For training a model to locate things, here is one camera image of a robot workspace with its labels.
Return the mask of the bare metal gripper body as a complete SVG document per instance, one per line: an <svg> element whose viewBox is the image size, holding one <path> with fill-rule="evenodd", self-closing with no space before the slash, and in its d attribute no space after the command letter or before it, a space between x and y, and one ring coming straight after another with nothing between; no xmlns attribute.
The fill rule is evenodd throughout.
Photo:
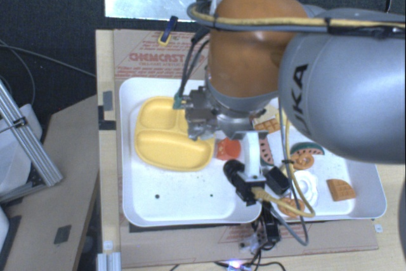
<svg viewBox="0 0 406 271"><path fill-rule="evenodd" d="M204 85L185 98L185 118L191 123L222 131L232 140L253 132L252 119L261 116L267 105L267 92L241 85L219 89Z"/></svg>

